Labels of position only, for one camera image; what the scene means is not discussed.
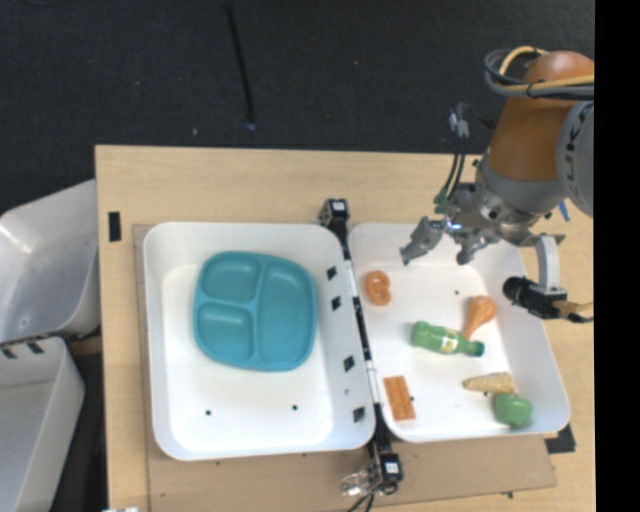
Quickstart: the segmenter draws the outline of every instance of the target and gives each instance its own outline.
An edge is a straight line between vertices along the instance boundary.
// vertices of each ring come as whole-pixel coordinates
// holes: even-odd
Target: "green bottle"
[[[462,352],[469,356],[480,357],[484,353],[484,343],[469,341],[453,329],[422,321],[413,324],[411,344],[414,347],[423,347],[441,354]]]

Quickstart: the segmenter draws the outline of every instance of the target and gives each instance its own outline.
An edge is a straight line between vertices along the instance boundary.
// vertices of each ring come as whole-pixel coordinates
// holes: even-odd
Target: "wooden table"
[[[417,223],[450,155],[333,151],[98,146],[102,335],[108,497],[141,511],[347,510],[338,481],[366,461],[341,453],[180,462],[157,448],[145,413],[146,371],[139,335],[136,227],[165,221],[313,222],[327,198],[346,198],[350,224]],[[464,180],[472,179],[465,170]],[[570,300],[593,300],[593,223],[577,209],[541,221],[565,233],[561,283]],[[522,250],[532,279],[533,250]],[[407,476],[375,506],[409,511],[595,510],[593,324],[545,324],[571,403],[577,442],[549,456],[542,436],[395,443]]]

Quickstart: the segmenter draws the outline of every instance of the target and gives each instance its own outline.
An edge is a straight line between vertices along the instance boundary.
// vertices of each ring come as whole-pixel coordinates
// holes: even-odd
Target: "orange toy food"
[[[365,279],[365,289],[367,295],[374,304],[384,306],[391,301],[391,293],[389,292],[389,276],[381,270],[369,272]]]
[[[383,382],[389,397],[393,419],[396,421],[414,419],[416,412],[411,403],[411,395],[405,378],[402,375],[385,377]]]
[[[497,307],[491,297],[486,295],[478,295],[469,303],[467,311],[467,325],[462,332],[462,336],[471,339],[471,334],[482,324],[486,324],[494,316],[496,316]]]

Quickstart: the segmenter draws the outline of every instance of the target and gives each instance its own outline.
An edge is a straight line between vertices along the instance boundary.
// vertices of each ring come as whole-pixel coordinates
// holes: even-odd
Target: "toy pretzel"
[[[365,279],[365,289],[367,295],[378,306],[385,306],[391,301],[391,293],[389,292],[389,276],[381,270],[369,272]]]

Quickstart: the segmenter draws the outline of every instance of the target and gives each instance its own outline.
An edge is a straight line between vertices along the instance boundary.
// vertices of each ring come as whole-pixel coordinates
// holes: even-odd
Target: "blue plate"
[[[198,346],[217,361],[293,370],[311,354],[316,315],[313,279],[292,261],[227,251],[200,271],[193,327]]]

